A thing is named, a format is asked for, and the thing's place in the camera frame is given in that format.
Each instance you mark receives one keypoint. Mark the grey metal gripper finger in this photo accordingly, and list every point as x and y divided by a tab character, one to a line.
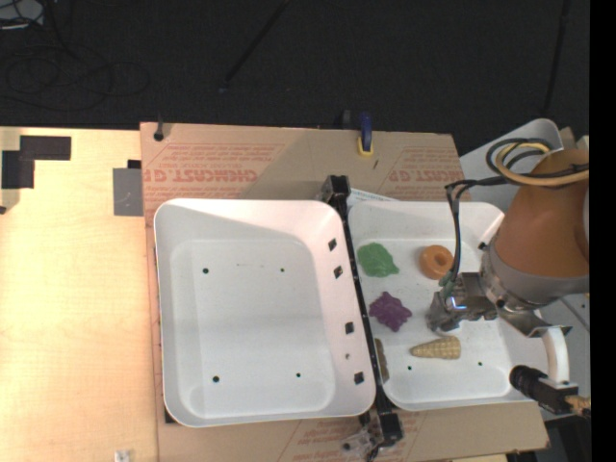
454	324
437	312

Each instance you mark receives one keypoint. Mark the white printed paper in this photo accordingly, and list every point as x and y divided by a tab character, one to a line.
370	195

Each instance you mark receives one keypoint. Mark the brown biscuit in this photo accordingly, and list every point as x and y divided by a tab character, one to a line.
382	361

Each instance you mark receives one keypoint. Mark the yellow corn cob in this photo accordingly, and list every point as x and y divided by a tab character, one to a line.
438	349

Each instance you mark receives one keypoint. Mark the purple grapes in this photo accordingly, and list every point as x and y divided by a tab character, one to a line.
389	310

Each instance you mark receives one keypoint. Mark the green broccoli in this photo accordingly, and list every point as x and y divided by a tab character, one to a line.
376	260

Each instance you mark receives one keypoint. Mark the thin black rod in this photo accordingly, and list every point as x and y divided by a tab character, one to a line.
362	296

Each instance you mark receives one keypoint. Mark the black cylinder on white bracket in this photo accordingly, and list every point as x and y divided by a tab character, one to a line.
553	390

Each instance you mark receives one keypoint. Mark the white plastic tray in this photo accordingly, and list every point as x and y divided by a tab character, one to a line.
433	383
250	315

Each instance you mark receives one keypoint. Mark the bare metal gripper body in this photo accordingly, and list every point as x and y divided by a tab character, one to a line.
476	296

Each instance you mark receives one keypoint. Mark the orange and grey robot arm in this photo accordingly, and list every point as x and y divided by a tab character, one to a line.
544	219

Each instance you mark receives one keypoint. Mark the brown cardboard board red print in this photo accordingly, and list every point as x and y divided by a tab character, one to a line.
308	161

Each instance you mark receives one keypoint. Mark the orange doughnut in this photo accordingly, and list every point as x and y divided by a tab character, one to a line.
429	263

